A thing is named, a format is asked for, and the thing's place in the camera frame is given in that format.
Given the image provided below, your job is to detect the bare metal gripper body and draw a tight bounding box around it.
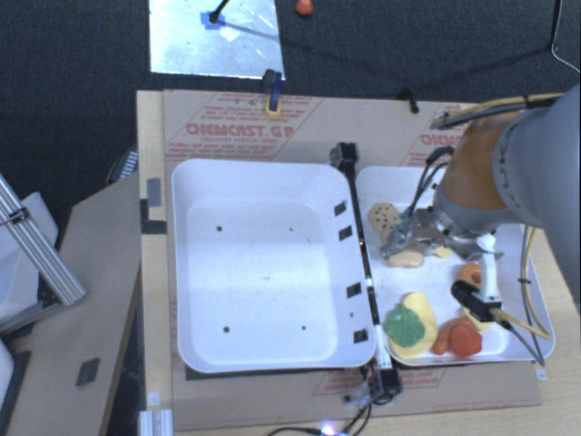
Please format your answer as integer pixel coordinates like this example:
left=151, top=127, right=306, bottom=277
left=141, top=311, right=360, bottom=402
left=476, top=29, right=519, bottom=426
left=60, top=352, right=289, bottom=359
left=402, top=207, right=504, bottom=262

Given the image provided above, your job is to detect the beige bread piece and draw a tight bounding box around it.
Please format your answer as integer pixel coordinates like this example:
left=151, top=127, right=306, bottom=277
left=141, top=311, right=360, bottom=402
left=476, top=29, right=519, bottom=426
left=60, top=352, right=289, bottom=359
left=387, top=249, right=425, bottom=269

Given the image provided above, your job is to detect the tan chocolate chip biscuit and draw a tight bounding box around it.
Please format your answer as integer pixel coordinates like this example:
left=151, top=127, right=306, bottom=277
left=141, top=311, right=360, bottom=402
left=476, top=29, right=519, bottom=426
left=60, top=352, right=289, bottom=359
left=367, top=202, right=402, bottom=234

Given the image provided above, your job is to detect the thin black and white rod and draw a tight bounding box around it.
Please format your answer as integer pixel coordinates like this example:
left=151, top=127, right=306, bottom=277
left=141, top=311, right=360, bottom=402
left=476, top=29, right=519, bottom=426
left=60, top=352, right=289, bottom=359
left=343, top=163, right=392, bottom=374

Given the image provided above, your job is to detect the white plastic tray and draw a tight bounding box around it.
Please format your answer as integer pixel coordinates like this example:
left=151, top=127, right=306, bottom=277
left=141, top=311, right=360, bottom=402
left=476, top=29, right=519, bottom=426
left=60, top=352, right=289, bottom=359
left=355, top=165, right=556, bottom=367
left=171, top=157, right=379, bottom=374

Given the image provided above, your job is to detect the orange doughnut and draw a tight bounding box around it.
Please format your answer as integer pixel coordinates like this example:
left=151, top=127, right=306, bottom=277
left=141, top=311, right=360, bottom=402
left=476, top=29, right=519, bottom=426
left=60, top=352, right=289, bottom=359
left=455, top=262, right=483, bottom=290

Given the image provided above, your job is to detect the green lettuce leaf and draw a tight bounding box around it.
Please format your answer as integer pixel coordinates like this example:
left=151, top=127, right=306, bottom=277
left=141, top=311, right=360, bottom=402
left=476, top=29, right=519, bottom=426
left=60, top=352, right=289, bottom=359
left=383, top=302, right=427, bottom=349

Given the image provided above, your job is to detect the yellow banana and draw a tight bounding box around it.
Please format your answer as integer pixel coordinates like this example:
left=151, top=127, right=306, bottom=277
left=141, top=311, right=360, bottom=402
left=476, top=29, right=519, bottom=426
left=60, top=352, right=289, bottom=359
left=461, top=305, right=495, bottom=332

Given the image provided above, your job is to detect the red tomato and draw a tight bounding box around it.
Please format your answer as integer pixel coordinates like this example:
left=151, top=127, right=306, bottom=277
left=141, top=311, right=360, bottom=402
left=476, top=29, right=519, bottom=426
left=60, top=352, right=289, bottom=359
left=448, top=323, right=484, bottom=359

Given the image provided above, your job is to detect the brown cardboard board red print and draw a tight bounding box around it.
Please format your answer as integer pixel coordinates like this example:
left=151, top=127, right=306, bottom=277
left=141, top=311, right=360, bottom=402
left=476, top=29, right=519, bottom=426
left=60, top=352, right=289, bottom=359
left=135, top=89, right=544, bottom=431

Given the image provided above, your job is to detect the black cylinder on white bracket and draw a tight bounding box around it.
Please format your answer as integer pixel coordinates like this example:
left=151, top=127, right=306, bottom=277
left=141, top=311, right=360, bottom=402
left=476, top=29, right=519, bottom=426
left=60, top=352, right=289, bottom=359
left=449, top=233, right=505, bottom=324

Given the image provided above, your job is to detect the black block with thin wires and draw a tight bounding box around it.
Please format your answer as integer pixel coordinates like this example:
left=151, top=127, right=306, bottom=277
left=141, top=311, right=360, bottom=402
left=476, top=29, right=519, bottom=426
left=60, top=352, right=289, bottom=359
left=361, top=364, right=404, bottom=404
left=329, top=141, right=360, bottom=170

